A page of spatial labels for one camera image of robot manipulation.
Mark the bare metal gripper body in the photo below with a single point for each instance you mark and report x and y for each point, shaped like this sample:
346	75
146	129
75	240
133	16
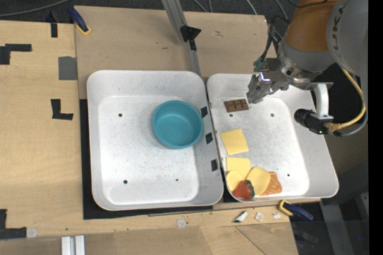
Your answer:
276	74

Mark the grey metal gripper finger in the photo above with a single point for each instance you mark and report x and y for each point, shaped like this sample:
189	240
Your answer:
266	91
253	92

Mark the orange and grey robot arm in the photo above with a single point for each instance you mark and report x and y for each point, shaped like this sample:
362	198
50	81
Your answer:
311	29

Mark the brown chocolate bar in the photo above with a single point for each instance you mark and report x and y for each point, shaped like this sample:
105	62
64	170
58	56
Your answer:
236	105

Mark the yellow square cheese slice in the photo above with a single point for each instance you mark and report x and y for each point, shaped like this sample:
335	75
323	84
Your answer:
235	141
237	164

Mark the white plastic tray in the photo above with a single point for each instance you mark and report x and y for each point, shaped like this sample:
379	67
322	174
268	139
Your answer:
275	146
134	158

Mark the teal bowl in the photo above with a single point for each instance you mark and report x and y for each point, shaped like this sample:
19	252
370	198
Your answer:
177	125

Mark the large yellow round slice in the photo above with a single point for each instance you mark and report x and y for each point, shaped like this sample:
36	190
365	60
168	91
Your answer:
258	180

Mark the small yellow round slice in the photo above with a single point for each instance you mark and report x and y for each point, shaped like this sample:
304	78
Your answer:
233	179

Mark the orange ham slice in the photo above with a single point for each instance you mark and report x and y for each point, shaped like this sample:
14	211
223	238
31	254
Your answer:
274	185

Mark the red strawberry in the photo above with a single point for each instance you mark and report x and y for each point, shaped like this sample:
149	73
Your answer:
243	190

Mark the pale wood board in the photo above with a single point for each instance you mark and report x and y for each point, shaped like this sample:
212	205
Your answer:
131	41

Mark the black cylinder on white bracket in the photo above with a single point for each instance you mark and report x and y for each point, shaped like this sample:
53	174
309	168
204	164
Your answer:
311	120

